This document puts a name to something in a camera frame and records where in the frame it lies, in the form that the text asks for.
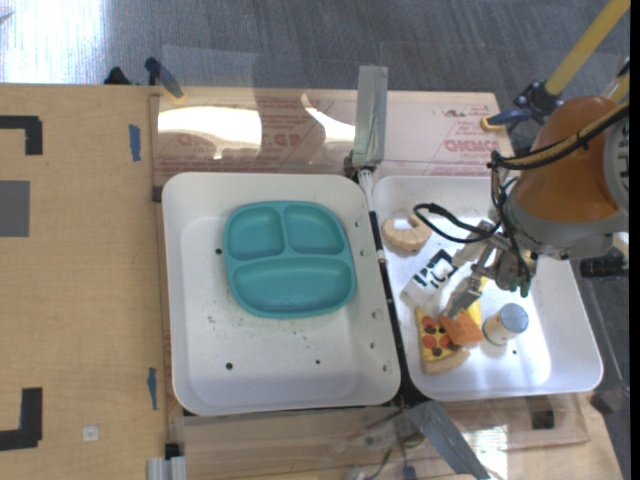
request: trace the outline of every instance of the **wooden table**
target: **wooden table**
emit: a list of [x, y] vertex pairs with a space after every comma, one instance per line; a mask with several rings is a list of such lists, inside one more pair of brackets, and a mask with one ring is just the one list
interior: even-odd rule
[[[42, 154], [25, 154], [24, 130], [0, 129], [0, 182], [28, 182], [29, 203], [28, 236], [0, 237], [0, 430], [25, 430], [34, 417], [37, 427], [29, 404], [21, 421], [22, 390], [42, 394], [37, 446], [0, 451], [1, 478], [142, 479], [147, 459], [164, 456], [149, 106], [157, 94], [0, 85], [0, 115], [43, 123]], [[506, 464], [510, 480], [620, 478], [601, 416], [580, 403], [589, 441], [491, 460]], [[452, 473], [441, 460], [425, 464], [431, 477]]]

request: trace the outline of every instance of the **toy pizza slice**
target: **toy pizza slice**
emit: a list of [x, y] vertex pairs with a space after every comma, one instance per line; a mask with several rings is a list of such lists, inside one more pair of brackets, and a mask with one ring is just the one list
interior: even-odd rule
[[422, 308], [417, 307], [415, 313], [423, 373], [436, 375], [453, 370], [469, 357], [469, 351], [465, 347], [456, 345], [445, 329]]

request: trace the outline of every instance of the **teal plate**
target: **teal plate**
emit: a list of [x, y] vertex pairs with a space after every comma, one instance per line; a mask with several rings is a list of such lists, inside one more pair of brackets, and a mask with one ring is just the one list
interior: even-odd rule
[[243, 206], [224, 228], [227, 278], [240, 306], [268, 318], [336, 311], [353, 296], [356, 275], [335, 215], [302, 201]]

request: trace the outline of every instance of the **black corner marker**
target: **black corner marker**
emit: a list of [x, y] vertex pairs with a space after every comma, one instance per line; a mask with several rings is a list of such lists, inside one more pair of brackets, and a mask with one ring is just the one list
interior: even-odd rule
[[0, 116], [0, 128], [24, 130], [24, 154], [42, 154], [42, 121], [38, 116]]
[[20, 427], [0, 430], [0, 451], [36, 448], [42, 440], [42, 388], [24, 388]]

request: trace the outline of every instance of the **white cylindrical can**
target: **white cylindrical can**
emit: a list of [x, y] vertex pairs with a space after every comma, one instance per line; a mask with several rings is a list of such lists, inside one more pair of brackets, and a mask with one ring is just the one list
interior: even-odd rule
[[510, 302], [482, 325], [485, 338], [494, 345], [505, 345], [514, 336], [524, 332], [529, 325], [529, 315], [519, 304]]

